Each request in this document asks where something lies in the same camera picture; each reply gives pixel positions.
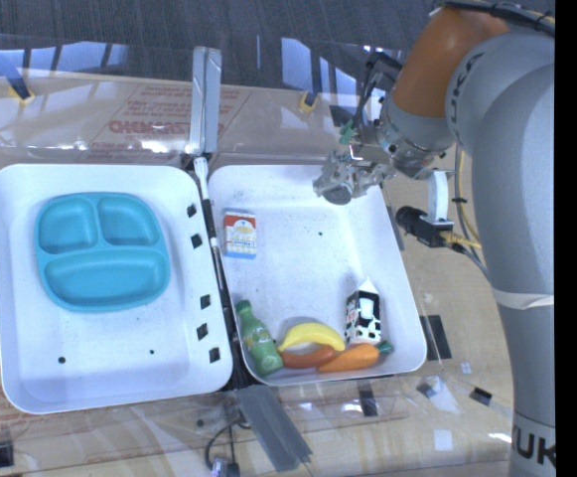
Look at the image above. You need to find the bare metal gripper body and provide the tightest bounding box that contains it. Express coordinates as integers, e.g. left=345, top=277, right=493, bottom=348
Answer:
left=349, top=124, right=446, bottom=182

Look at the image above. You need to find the white plastic tray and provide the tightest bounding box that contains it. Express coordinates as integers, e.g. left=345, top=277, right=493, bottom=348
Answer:
left=207, top=163, right=429, bottom=388
left=0, top=162, right=234, bottom=415

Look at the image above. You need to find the red and white carton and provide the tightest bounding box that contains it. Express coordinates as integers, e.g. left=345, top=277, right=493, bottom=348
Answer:
left=222, top=209, right=258, bottom=260

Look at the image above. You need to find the black and white milk carton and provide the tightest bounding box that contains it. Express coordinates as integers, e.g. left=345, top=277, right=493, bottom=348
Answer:
left=344, top=275, right=384, bottom=347

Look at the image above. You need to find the yellow banana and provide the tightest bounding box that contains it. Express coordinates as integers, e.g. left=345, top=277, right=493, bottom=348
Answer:
left=276, top=321, right=347, bottom=355

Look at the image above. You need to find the green bottle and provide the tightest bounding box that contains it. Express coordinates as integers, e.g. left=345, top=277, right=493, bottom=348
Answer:
left=234, top=299, right=285, bottom=379

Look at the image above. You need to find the orange carrot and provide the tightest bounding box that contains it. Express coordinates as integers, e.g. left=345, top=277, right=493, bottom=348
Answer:
left=317, top=340, right=395, bottom=374

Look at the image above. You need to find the orange sausage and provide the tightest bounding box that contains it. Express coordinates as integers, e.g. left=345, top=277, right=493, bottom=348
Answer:
left=281, top=344, right=338, bottom=371

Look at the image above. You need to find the brown cardboard board red print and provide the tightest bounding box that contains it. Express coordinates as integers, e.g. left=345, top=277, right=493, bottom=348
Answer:
left=0, top=74, right=515, bottom=477

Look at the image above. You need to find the blue divided plate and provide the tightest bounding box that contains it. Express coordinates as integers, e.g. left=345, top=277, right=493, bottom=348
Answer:
left=33, top=191, right=172, bottom=313

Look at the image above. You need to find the black cylinder on white bracket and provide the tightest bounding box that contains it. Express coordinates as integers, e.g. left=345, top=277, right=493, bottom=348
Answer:
left=394, top=169, right=456, bottom=249

